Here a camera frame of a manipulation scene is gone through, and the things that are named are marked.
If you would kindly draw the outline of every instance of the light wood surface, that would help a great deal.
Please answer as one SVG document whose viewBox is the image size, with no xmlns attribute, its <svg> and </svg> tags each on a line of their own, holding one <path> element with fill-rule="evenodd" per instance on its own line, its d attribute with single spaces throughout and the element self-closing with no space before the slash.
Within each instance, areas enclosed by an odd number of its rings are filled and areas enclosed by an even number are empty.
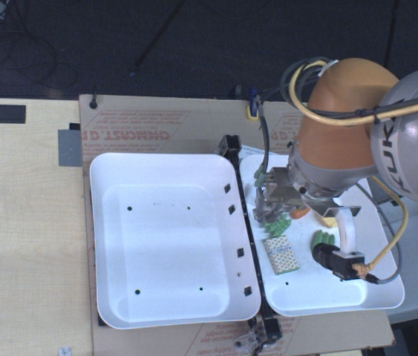
<svg viewBox="0 0 418 356">
<path fill-rule="evenodd" d="M 27 106 L 0 124 L 0 355 L 92 355 L 82 169 L 58 159 L 78 102 L 0 104 Z"/>
</svg>

